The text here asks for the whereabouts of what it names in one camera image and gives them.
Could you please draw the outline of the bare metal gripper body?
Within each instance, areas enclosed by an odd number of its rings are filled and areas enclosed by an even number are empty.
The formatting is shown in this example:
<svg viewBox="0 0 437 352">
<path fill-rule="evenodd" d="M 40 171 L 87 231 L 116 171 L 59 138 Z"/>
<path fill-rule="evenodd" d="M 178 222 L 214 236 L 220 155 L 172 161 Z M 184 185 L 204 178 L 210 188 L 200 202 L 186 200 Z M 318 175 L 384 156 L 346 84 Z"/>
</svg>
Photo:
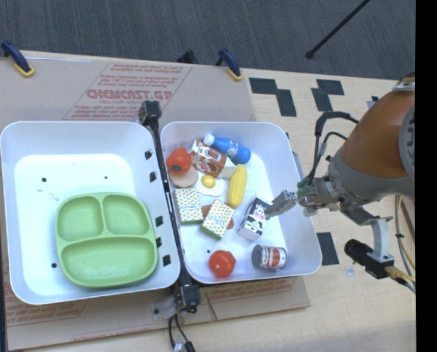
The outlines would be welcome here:
<svg viewBox="0 0 437 352">
<path fill-rule="evenodd" d="M 339 210 L 337 201 L 326 185 L 327 182 L 323 177 L 316 177 L 313 180 L 305 177 L 297 184 L 298 203 L 304 209 L 305 216 L 314 216 L 320 209 Z"/>
</svg>

